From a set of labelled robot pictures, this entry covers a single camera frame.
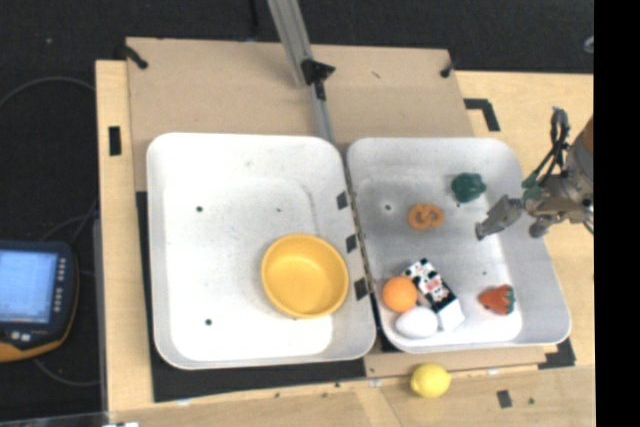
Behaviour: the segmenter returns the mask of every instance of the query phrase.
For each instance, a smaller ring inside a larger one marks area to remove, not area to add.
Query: screen
[[[0,322],[46,324],[58,255],[0,249]]]

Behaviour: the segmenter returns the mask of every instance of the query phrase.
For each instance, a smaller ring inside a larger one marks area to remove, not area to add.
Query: plastic fruit
[[[485,308],[489,308],[500,315],[513,313],[514,303],[516,302],[511,285],[502,285],[487,290],[480,294],[478,300]]]
[[[451,188],[460,203],[468,203],[480,197],[487,190],[482,183],[482,176],[477,173],[462,173],[451,182]]]
[[[418,289],[409,278],[396,276],[384,284],[382,288],[382,301],[387,308],[404,313],[416,305]]]
[[[451,374],[437,363],[425,363],[413,371],[411,389],[427,398],[444,395],[451,384]]]

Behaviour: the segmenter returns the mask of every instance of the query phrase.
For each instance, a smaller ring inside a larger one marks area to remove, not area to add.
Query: metal pole
[[[308,87],[308,82],[302,70],[302,63],[312,61],[311,44],[302,19],[298,0],[267,0],[278,35],[285,48],[295,84],[298,87]],[[331,121],[327,112],[327,105],[318,98],[315,87],[308,87],[311,106],[315,118],[318,136],[334,143]]]

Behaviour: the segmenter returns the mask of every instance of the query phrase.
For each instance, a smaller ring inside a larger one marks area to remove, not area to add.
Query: orange donut
[[[444,212],[432,203],[418,203],[409,210],[407,222],[414,230],[437,228],[444,222]]]

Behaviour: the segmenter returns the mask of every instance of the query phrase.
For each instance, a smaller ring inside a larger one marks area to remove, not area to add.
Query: black carpet
[[[301,0],[313,43],[447,48],[465,70],[593,72],[594,0]],[[93,83],[97,59],[127,36],[276,41],[265,0],[0,0],[0,105],[45,76]],[[0,106],[0,238],[35,240],[85,214],[97,194],[95,100],[52,80]],[[78,224],[55,237],[69,240]],[[99,411],[90,226],[75,241],[83,274],[71,338],[42,361],[0,366],[0,421]]]

